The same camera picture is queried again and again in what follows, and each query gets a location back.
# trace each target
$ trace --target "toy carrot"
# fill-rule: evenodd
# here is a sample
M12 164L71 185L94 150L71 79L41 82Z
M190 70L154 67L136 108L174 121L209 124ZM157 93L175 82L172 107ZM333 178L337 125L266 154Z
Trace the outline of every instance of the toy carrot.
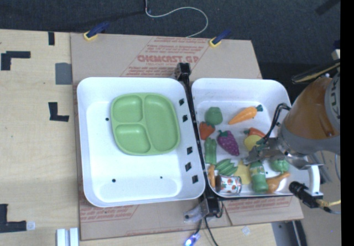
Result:
M260 136L260 137L264 137L265 136L265 134L262 132L262 131L260 131L260 130L258 130L257 128L255 128L255 127L251 127L250 129L247 129L247 130L245 130L245 131L243 131L244 132L244 134L246 134L246 135L248 135L248 136L251 136L251 135L258 135L258 136Z
M205 140L215 131L215 126L208 122L201 122L199 124L200 139Z
M256 107L246 107L244 110L235 115L228 123L235 124L241 121L251 119L256 116L257 112L263 111L263 107L260 104Z

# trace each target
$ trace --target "light wood surface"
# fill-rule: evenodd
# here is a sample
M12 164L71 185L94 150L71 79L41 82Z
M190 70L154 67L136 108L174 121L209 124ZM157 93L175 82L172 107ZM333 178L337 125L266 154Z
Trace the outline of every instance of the light wood surface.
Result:
M12 59L0 71L0 203L8 205L8 221L34 221L35 230L0 233L0 245L55 245L59 228L79 228L74 108L71 85L55 84L55 64L71 63L70 34L0 30L0 53L30 51L30 59ZM68 122L50 121L48 102ZM274 246L269 223L213 228L219 245ZM197 245L213 245L201 230ZM80 242L80 245L182 245L192 232Z

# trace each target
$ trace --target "toy strawberry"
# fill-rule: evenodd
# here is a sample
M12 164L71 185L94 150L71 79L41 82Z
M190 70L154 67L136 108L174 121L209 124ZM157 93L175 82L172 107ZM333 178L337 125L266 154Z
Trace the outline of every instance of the toy strawberry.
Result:
M219 135L217 137L217 143L226 150L231 155L240 155L240 151L238 149L238 144L236 139L232 135L231 131L221 131L219 130Z

